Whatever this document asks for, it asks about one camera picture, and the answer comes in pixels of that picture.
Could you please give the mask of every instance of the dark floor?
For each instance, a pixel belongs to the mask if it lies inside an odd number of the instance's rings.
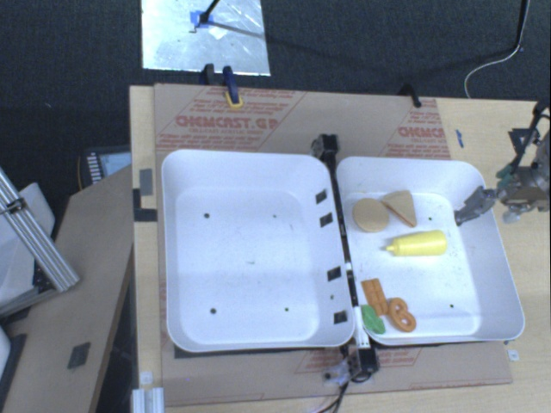
[[[272,76],[238,83],[395,94],[408,82],[464,97],[468,72],[514,46],[520,5],[262,0]],[[473,97],[548,101],[550,15],[549,0],[531,0],[523,52],[475,75]],[[140,0],[0,0],[0,166],[18,188],[38,182],[60,213],[82,151],[128,143],[129,85],[197,82],[143,70],[140,44]]]

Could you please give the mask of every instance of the white tray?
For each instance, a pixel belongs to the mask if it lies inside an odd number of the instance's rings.
[[[338,165],[337,178],[358,298],[366,303],[360,282],[378,278],[386,297],[402,298],[417,319],[412,333],[385,319],[385,334],[370,332],[377,342],[507,340],[522,333],[523,311],[493,213],[455,224],[454,210],[484,185],[477,169],[457,161],[348,157]],[[403,189],[412,192],[417,227],[392,214],[382,232],[357,227],[352,208],[359,199]],[[429,230],[446,234],[449,247],[442,256],[398,257],[384,250],[394,237]]]
[[[162,184],[167,326],[178,347],[332,347],[350,339],[343,247],[320,161],[181,150],[164,160]],[[335,268],[340,276],[328,280]]]

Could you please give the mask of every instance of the wooden table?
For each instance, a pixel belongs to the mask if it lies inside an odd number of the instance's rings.
[[[154,141],[153,101],[153,88],[131,89],[134,188],[139,187],[140,167],[152,166],[155,157],[151,148],[151,142]],[[525,128],[529,125],[534,103],[437,99],[437,106],[451,157],[471,163],[484,176],[486,185],[496,185],[496,171],[514,157],[507,132],[513,127]],[[456,130],[461,132],[462,148]],[[523,162],[531,162],[530,155]],[[142,197],[141,206],[155,208],[155,194]],[[344,398],[340,411],[544,411],[551,405],[551,392],[548,389],[551,383],[549,213],[527,213],[520,222],[505,225],[500,218],[504,211],[501,204],[494,208],[526,317],[524,333],[507,346],[516,350],[520,358],[511,363],[513,384],[355,394]],[[158,333],[159,290],[155,285],[158,283],[157,228],[144,222],[138,223],[134,230],[139,370],[151,372],[152,380],[142,380],[141,384],[141,387],[147,389],[161,386],[162,374]],[[326,406],[330,401],[329,398],[301,398],[166,410],[170,413],[311,412]]]

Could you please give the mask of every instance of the silver square plate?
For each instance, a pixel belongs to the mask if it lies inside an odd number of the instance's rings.
[[[269,76],[260,0],[220,0],[209,23],[195,29],[213,0],[142,0],[145,69],[216,72],[230,65],[241,75]]]

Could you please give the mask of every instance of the blue mark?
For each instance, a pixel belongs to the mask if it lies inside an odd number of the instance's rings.
[[[457,142],[459,142],[459,146],[460,146],[461,148],[464,148],[465,145],[463,145],[463,139],[461,139],[461,137],[462,137],[463,135],[462,135],[461,132],[460,132],[459,130],[457,130],[457,129],[455,129],[455,134],[457,135]]]
[[[201,15],[202,13],[202,10],[194,10],[189,13],[189,19],[196,28],[206,28],[208,26],[207,24],[201,24],[200,26],[197,26],[199,24],[199,15]],[[208,22],[214,23],[214,18],[212,14],[208,16]]]

